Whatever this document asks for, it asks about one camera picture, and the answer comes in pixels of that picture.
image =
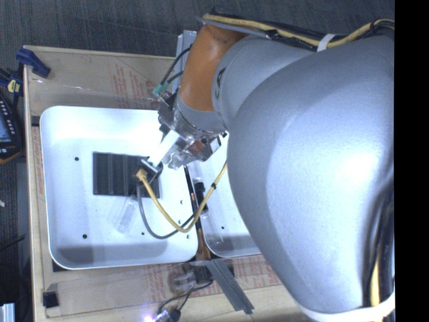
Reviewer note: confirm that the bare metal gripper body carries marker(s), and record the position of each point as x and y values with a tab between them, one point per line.
192	139

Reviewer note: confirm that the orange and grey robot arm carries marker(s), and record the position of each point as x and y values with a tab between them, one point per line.
311	166

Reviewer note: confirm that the thin black rod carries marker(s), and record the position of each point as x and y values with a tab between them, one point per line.
193	196

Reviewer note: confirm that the clear plastic bottle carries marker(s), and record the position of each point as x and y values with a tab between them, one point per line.
126	216

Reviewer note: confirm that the white plastic tray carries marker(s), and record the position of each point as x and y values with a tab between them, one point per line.
231	243
87	233

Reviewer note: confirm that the brown cardboard board red print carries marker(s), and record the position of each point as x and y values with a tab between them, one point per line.
83	76

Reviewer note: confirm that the black cylinder on white bracket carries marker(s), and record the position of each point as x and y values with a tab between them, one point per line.
114	176

